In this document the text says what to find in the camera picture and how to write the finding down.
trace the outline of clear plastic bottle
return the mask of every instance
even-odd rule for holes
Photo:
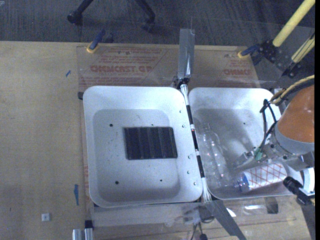
[[[283,182],[288,176],[281,162],[271,162],[240,172],[233,186],[241,193],[248,193],[272,184]]]
[[[219,137],[208,123],[198,127],[197,141],[206,176],[212,176],[217,187],[230,184],[231,177]]]

